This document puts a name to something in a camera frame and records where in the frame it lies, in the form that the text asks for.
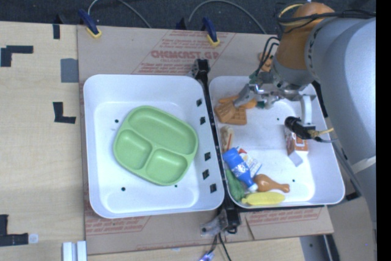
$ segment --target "bottle cap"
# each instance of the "bottle cap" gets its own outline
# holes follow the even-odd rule
[[[251,191],[252,193],[256,192],[257,190],[258,190],[257,184],[253,184],[249,187],[249,191]]]

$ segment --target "blue bottle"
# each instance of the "blue bottle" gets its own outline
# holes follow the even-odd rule
[[[222,155],[222,159],[228,164],[233,175],[246,184],[252,193],[258,190],[258,185],[251,178],[250,169],[242,159],[236,148],[231,148]]]

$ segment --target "green plate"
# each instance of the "green plate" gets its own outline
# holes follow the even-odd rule
[[[179,182],[197,148],[197,133],[188,123],[152,106],[133,109],[113,145],[114,156],[125,169],[158,185]]]

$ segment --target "cardboard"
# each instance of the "cardboard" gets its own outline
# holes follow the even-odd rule
[[[84,180],[85,226],[88,253],[104,254],[136,250],[208,244],[200,225],[216,211],[138,218],[103,219],[89,205],[87,154],[82,88],[96,74],[188,75],[196,59],[208,59],[209,80],[222,75],[247,76],[258,67],[258,55],[268,35],[218,32],[218,46],[211,46],[206,32],[101,26],[94,39],[78,26],[79,91]],[[226,241],[252,241],[332,233],[326,207],[265,210],[241,213],[242,224]]]

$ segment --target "white tray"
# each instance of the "white tray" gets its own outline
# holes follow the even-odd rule
[[[143,105],[171,113],[197,132],[197,154],[176,185],[150,183],[121,167],[114,158],[112,145],[122,120]],[[161,215],[220,206],[224,188],[198,81],[187,76],[95,75],[84,85],[84,110],[89,197],[100,216]]]
[[[249,82],[246,76],[220,76],[210,82],[209,90],[213,107],[220,98],[235,96]],[[303,94],[316,95],[313,86]],[[285,200],[272,207],[303,207],[336,204],[345,195],[345,186],[332,144],[308,141],[309,152],[303,163],[296,167],[287,157],[284,138],[284,121],[288,116],[301,116],[299,101],[280,100],[271,109],[246,110],[246,125],[231,125],[234,130],[233,146],[242,147],[250,157],[261,162],[259,174],[266,174],[278,183],[288,183],[290,192],[283,193]],[[312,101],[312,121],[317,130],[325,130],[318,98]],[[216,128],[220,139],[220,128],[224,125],[216,117]],[[262,208],[232,200],[243,208]]]

